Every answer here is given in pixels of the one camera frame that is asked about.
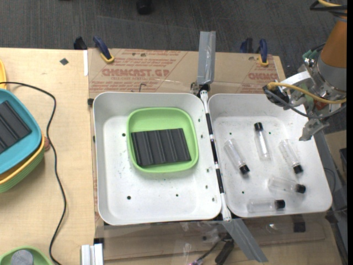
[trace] blue tray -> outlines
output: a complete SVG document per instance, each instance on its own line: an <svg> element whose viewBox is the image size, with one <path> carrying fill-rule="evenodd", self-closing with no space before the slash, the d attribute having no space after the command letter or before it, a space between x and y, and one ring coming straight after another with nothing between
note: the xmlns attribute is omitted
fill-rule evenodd
<svg viewBox="0 0 353 265"><path fill-rule="evenodd" d="M0 88L0 104L5 101L8 101L22 118L31 130L31 133L0 153L0 174L31 155L38 148L42 137L38 123L22 102L10 91Z"/></svg>

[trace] table top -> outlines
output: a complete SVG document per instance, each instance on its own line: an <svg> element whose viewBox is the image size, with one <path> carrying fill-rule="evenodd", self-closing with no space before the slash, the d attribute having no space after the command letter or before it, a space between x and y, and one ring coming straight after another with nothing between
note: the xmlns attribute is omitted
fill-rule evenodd
<svg viewBox="0 0 353 265"><path fill-rule="evenodd" d="M66 193L68 208L52 253L62 264L79 264L80 247L93 244L97 226L91 119L90 107L87 105L89 80L84 74L84 51L1 48L0 59L4 63L8 81L37 86L56 97L57 108L49 135L57 152L57 171ZM23 102L45 132L53 109L53 100L28 87L9 84L8 90ZM54 164L54 153L50 149L28 177L0 194L0 255L18 246L31 245L49 256L49 244L63 211L63 199ZM311 240L304 238L302 242L292 240L271 245L269 240L261 241L260 233L260 244L263 245L262 249L270 264L338 264L340 256L329 223L323 219L319 226L309 225L311 224L307 223L315 237ZM140 246L141 239L140 243L133 237L130 240L132 243L123 238L118 238L117 242L121 245L121 254L115 252L116 259L119 259L117 264L185 263L185 254L161 257L162 253L154 253L154 257L133 259L133 255L128 254L129 248ZM168 246L173 251L176 241ZM213 260L220 250L221 247L217 247L212 253ZM107 243L104 251L109 259L113 259L115 247L112 243ZM203 252L193 252L188 256L192 259L202 254ZM205 264L213 264L211 259ZM256 261L247 261L240 249L232 252L229 261L230 264L258 264Z"/></svg>

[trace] green bowl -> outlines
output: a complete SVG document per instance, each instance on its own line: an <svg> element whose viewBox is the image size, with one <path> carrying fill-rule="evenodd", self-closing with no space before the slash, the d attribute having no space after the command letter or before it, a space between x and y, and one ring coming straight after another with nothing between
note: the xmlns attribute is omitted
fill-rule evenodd
<svg viewBox="0 0 353 265"><path fill-rule="evenodd" d="M150 130L183 129L191 161L141 167L136 162L131 133ZM127 148L133 165L143 172L169 173L192 168L199 159L196 132L191 117L179 108L143 108L132 112L127 119Z"/></svg>
<svg viewBox="0 0 353 265"><path fill-rule="evenodd" d="M40 250L33 246L20 246L1 255L0 265L11 265L12 255L14 255L14 253L19 250L29 251L33 255L34 265L53 265L49 258L47 258Z"/></svg>

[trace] gray cable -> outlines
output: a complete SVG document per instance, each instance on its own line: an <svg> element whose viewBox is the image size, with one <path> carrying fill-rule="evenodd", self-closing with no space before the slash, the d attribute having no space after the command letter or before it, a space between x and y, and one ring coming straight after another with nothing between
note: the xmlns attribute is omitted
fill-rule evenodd
<svg viewBox="0 0 353 265"><path fill-rule="evenodd" d="M304 117L307 117L309 119L324 119L327 117L330 117L334 114L337 114L338 112L341 112L344 108L346 108L347 104L344 104L342 107L340 107L339 109L337 109L336 111L326 114L326 115L322 115L322 116L312 116L312 115L308 115L305 113L300 112L299 110L297 110L296 108L294 108L292 105L288 104L287 102L285 102L283 99L281 99L280 97L278 97L277 95L275 95L272 91L268 90L268 89L264 89L266 94L271 95L272 97L274 97L276 100L278 100L279 102L281 102L283 105L291 108L294 112L298 113L299 115L302 115Z"/></svg>

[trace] black wheel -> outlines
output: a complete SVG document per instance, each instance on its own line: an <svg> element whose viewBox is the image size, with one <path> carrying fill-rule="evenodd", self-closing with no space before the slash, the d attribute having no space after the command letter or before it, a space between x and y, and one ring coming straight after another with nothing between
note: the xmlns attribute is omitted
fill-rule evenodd
<svg viewBox="0 0 353 265"><path fill-rule="evenodd" d="M138 13L141 15L149 14L152 10L151 1L149 0L138 0L136 6Z"/></svg>

